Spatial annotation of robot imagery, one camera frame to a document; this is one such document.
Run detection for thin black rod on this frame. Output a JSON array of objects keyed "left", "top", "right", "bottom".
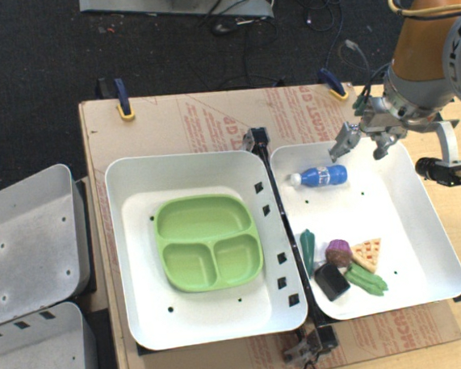
[{"left": 255, "top": 138, "right": 327, "bottom": 335}]

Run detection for purple and brown cupcake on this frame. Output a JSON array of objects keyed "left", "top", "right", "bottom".
[{"left": 324, "top": 237, "right": 354, "bottom": 269}]

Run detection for light green bean pods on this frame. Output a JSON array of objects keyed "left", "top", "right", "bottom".
[{"left": 342, "top": 260, "right": 390, "bottom": 300}]

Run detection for blue bottle white cap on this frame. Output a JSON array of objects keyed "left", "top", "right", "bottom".
[{"left": 288, "top": 163, "right": 350, "bottom": 191}]

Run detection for green divided plate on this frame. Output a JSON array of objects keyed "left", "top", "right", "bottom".
[{"left": 151, "top": 189, "right": 267, "bottom": 296}]

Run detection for tan lattice pie slice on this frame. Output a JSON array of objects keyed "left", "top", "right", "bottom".
[{"left": 348, "top": 237, "right": 386, "bottom": 276}]

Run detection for black cylinder on white bracket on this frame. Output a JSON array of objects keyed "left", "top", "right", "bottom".
[{"left": 410, "top": 118, "right": 461, "bottom": 192}]

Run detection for brown cardboard board red print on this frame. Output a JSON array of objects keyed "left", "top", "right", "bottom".
[{"left": 78, "top": 66, "right": 461, "bottom": 369}]

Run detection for black block with thin wires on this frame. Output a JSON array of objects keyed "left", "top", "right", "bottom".
[
  {"left": 279, "top": 323, "right": 341, "bottom": 365},
  {"left": 241, "top": 126, "right": 272, "bottom": 153}
]

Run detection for white plastic tray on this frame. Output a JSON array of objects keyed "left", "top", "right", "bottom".
[
  {"left": 103, "top": 140, "right": 312, "bottom": 355},
  {"left": 0, "top": 299, "right": 100, "bottom": 369},
  {"left": 0, "top": 161, "right": 97, "bottom": 329},
  {"left": 268, "top": 128, "right": 461, "bottom": 327}
]

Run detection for black box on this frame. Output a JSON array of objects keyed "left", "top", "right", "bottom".
[{"left": 313, "top": 260, "right": 353, "bottom": 304}]

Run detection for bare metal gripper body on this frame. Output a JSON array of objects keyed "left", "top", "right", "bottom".
[{"left": 354, "top": 88, "right": 447, "bottom": 140}]

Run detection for dark green pepper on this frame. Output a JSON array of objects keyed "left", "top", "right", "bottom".
[{"left": 298, "top": 228, "right": 320, "bottom": 279}]

